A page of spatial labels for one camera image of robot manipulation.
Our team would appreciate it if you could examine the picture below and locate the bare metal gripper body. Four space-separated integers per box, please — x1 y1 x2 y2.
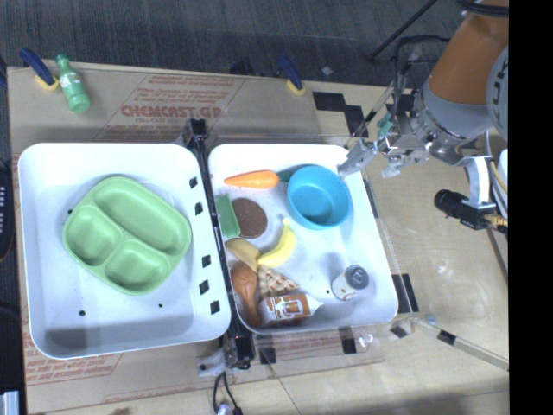
375 116 481 167

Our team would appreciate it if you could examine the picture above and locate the blue bowl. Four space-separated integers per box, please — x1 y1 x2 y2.
285 163 353 232

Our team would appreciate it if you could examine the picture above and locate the white plastic tray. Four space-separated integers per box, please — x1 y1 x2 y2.
207 142 400 336
16 141 232 361

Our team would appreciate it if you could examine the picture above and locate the orange carrot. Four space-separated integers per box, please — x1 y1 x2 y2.
222 169 296 191

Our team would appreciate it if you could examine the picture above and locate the yellow banana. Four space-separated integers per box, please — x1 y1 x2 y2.
257 216 298 270

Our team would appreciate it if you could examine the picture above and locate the brown biscuit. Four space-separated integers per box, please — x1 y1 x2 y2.
231 196 270 240

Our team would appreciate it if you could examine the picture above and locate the white can with grey lid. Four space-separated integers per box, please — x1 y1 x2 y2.
330 264 370 303

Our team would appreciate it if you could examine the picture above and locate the green rectangular block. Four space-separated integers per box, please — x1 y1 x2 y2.
215 193 242 239

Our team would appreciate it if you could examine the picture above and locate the pizza slice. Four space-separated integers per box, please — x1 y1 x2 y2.
257 265 301 299

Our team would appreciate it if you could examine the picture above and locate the thin black and white rod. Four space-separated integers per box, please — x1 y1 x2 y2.
193 134 244 354

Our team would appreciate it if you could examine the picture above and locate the white and orange carton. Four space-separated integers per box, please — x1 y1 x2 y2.
257 292 325 329

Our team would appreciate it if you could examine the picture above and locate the brown chicken drumstick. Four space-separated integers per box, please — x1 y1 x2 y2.
229 260 263 329

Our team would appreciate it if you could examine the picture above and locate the brown cardboard board, red print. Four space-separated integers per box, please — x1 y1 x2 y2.
6 61 385 408

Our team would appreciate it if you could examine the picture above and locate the green divided plate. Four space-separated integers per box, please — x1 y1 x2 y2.
61 175 194 297

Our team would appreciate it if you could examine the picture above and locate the green plastic bottle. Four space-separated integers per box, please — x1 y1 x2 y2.
54 53 92 114

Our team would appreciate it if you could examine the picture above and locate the black cylinder on white bracket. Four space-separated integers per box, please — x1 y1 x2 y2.
433 149 509 232

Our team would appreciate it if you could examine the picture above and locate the black block with thin wires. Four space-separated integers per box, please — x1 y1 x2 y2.
184 118 209 147
221 332 257 370

